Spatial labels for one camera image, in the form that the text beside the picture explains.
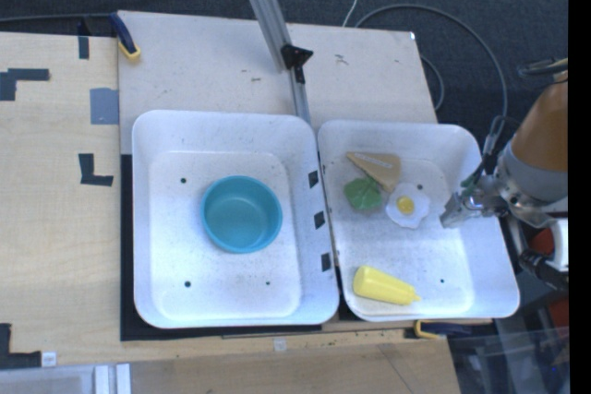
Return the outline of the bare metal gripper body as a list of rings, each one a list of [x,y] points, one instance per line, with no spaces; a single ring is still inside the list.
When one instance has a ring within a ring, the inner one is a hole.
[[[511,177],[493,174],[473,175],[461,183],[461,210],[469,217],[511,214],[535,228],[546,228],[557,218],[546,207],[547,201],[528,195]]]

